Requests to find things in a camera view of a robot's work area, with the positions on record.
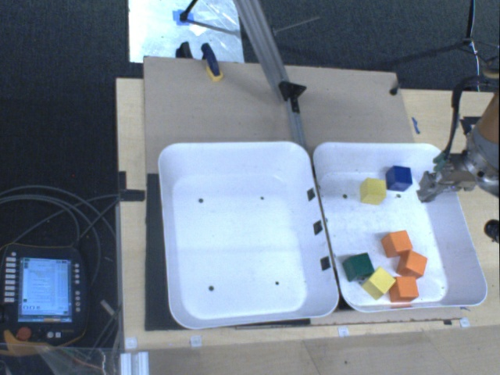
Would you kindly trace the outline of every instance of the cube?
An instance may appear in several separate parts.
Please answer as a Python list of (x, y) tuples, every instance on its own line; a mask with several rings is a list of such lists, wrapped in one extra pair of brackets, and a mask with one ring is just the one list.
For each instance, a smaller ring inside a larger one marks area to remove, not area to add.
[(361, 202), (379, 205), (387, 195), (385, 182), (381, 179), (366, 178), (359, 187)]
[(385, 173), (389, 191), (405, 191), (413, 184), (412, 171), (407, 166), (393, 166)]
[(406, 230), (399, 230), (398, 232), (391, 232), (385, 235), (382, 238), (382, 246), (384, 247), (385, 255), (389, 258), (397, 257), (413, 248)]
[(393, 303), (411, 302), (419, 297), (419, 288), (415, 277), (396, 277), (396, 283), (389, 290), (389, 297)]
[(374, 271), (372, 261), (370, 260), (368, 253), (353, 255), (352, 257), (346, 259), (342, 263), (342, 266), (344, 267), (344, 271), (349, 282), (354, 279), (369, 277)]
[(379, 266), (375, 272), (372, 273), (371, 277), (362, 284), (362, 288), (375, 300), (378, 300), (388, 292), (395, 281), (396, 279), (393, 278), (389, 272)]
[(426, 265), (427, 257), (410, 250), (401, 254), (396, 272), (404, 277), (420, 278), (425, 272)]

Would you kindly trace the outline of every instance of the display screen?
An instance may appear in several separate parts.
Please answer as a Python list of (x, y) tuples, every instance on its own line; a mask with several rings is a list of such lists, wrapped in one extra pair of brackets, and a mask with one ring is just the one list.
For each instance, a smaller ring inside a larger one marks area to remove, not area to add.
[(71, 322), (71, 260), (20, 260), (20, 322)]

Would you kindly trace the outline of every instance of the blue cube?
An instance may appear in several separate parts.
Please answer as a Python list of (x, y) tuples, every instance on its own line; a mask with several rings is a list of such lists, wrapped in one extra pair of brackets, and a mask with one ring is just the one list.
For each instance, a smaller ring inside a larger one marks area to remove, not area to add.
[(412, 171), (406, 166), (393, 166), (385, 173), (385, 182), (389, 191), (405, 191), (412, 186)]

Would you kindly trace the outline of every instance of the white tray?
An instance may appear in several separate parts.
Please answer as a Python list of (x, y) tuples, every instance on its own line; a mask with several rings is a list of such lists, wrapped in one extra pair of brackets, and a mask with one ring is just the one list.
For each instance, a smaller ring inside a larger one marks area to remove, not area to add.
[[(341, 293), (354, 309), (478, 305), (485, 299), (486, 280), (457, 194), (439, 195), (431, 203), (416, 196), (423, 172), (432, 171), (439, 152), (423, 144), (324, 143), (316, 148), (316, 179)], [(359, 185), (367, 177), (385, 179), (394, 165), (411, 168), (412, 187), (387, 191), (380, 205), (361, 203)], [(347, 280), (342, 267), (349, 256), (368, 252), (375, 268), (382, 266), (396, 276), (398, 258), (387, 258), (380, 240), (397, 230), (407, 230), (413, 249), (428, 258), (426, 272), (417, 280), (420, 296), (410, 304), (391, 303), (388, 294), (373, 299), (361, 282)]]
[(333, 268), (321, 265), (330, 265), (330, 250), (326, 230), (315, 234), (314, 224), (324, 225), (303, 148), (176, 144), (162, 151), (159, 176), (170, 311), (180, 325), (296, 320), (334, 310), (338, 286)]

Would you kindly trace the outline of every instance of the red button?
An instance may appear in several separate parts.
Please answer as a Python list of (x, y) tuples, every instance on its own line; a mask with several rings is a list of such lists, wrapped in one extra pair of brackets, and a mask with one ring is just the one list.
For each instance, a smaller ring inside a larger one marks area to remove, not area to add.
[(27, 341), (31, 338), (31, 329), (29, 327), (21, 327), (17, 331), (16, 339), (18, 341)]

